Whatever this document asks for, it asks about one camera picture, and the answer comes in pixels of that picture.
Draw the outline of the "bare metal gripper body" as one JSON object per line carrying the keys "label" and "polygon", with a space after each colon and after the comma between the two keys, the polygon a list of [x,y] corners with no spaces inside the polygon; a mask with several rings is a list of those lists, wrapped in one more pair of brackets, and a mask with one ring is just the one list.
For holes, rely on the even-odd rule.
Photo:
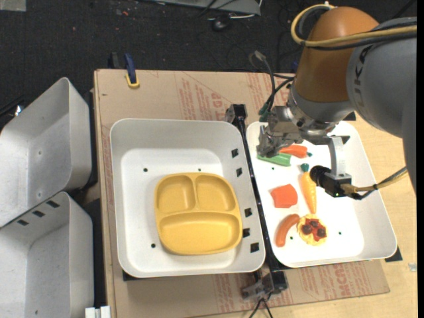
{"label": "bare metal gripper body", "polygon": [[334,128],[334,122],[313,119],[299,107],[275,106],[268,117],[266,132],[270,138],[284,138],[285,146],[304,140],[313,144],[325,144],[326,137]]}

